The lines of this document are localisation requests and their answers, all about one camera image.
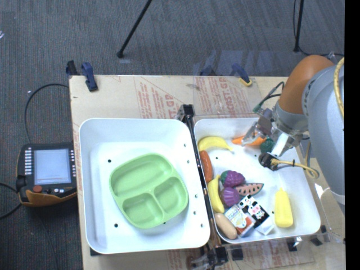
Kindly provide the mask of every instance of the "white plastic tray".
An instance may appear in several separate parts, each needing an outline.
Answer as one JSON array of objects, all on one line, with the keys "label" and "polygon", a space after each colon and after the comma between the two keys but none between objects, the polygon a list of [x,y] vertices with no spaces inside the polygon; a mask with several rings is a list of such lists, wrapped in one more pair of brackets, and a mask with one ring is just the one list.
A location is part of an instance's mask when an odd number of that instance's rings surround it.
[{"label": "white plastic tray", "polygon": [[[252,231],[250,235],[238,236],[234,240],[226,238],[219,229],[217,229],[218,234],[231,244],[314,234],[318,231],[321,220],[304,170],[290,166],[272,171],[259,163],[258,157],[261,154],[259,146],[241,146],[231,142],[233,138],[245,135],[256,120],[257,118],[201,119],[194,126],[195,137],[199,141],[206,136],[220,136],[233,147],[233,151],[209,149],[208,154],[214,175],[226,170],[234,170],[244,175],[246,183],[264,183],[263,189],[253,197],[271,216],[268,219],[272,219],[274,225],[275,193],[282,187],[290,199],[294,224],[289,228],[275,226],[268,235]],[[288,150],[280,157],[280,160],[292,161],[293,159],[297,163],[300,162],[295,148]]]},{"label": "white plastic tray", "polygon": [[[205,245],[210,227],[190,131],[175,119],[86,120],[79,130],[85,232],[101,254]],[[150,229],[128,222],[109,190],[111,172],[120,164],[155,152],[165,156],[182,177],[189,194],[183,212]]]}]

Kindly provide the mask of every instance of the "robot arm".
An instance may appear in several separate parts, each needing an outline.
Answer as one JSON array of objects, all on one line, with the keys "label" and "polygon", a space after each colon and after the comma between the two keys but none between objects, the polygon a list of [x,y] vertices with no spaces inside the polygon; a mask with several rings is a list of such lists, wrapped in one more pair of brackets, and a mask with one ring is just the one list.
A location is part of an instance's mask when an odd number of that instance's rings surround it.
[{"label": "robot arm", "polygon": [[[339,93],[334,91],[336,71]],[[242,145],[257,136],[268,136],[274,141],[268,154],[280,157],[298,146],[308,131],[312,151],[345,214],[344,117],[336,94],[344,101],[344,66],[339,68],[323,56],[307,56],[291,72],[274,108],[256,109],[260,118],[248,130]]]}]

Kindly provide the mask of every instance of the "red button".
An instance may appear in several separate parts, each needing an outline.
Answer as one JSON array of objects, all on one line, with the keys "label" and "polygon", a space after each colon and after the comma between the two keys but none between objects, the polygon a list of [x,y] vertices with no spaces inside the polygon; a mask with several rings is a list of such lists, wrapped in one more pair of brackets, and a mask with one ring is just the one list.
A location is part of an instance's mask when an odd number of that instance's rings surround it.
[{"label": "red button", "polygon": [[35,186],[33,187],[33,191],[34,191],[35,193],[41,193],[41,191],[43,191],[43,187],[41,187],[40,185],[35,185]]}]

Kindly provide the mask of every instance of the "black pole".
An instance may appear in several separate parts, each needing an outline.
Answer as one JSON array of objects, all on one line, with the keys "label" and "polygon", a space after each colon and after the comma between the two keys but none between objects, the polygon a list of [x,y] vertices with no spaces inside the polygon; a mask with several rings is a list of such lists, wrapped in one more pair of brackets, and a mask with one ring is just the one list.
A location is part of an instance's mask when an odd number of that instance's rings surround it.
[{"label": "black pole", "polygon": [[299,38],[300,38],[300,28],[302,27],[302,18],[303,18],[303,8],[304,8],[304,0],[300,0],[300,10],[299,10],[299,19],[298,19],[298,29],[296,31],[296,41],[295,41],[295,52],[300,51],[299,47]]},{"label": "black pole", "polygon": [[127,46],[127,44],[129,43],[129,41],[130,41],[130,39],[131,39],[132,35],[134,34],[134,32],[135,32],[135,30],[136,30],[137,26],[139,25],[139,23],[140,23],[140,21],[141,21],[142,17],[144,16],[144,14],[145,14],[146,10],[147,10],[147,9],[148,9],[148,7],[150,6],[151,1],[152,1],[152,0],[148,0],[148,1],[146,2],[145,7],[144,7],[144,8],[143,8],[143,10],[141,11],[141,13],[140,13],[140,15],[139,15],[138,19],[136,20],[136,22],[135,22],[135,24],[134,24],[133,28],[131,29],[131,31],[130,31],[130,33],[129,33],[129,35],[128,35],[128,38],[126,38],[126,40],[125,40],[125,42],[124,42],[124,44],[123,44],[122,48],[121,48],[121,49],[120,49],[120,51],[116,54],[116,55],[118,56],[118,58],[123,58],[123,57],[124,57],[123,52],[124,52],[124,50],[125,50],[125,47],[126,47],[126,46]]}]

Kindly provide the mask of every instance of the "display screen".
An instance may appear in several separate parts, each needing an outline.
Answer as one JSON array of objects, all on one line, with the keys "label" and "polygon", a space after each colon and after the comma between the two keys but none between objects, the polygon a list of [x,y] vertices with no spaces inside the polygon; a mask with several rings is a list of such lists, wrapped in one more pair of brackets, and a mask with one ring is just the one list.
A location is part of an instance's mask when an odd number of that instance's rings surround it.
[{"label": "display screen", "polygon": [[68,149],[34,151],[35,184],[71,183]]}]

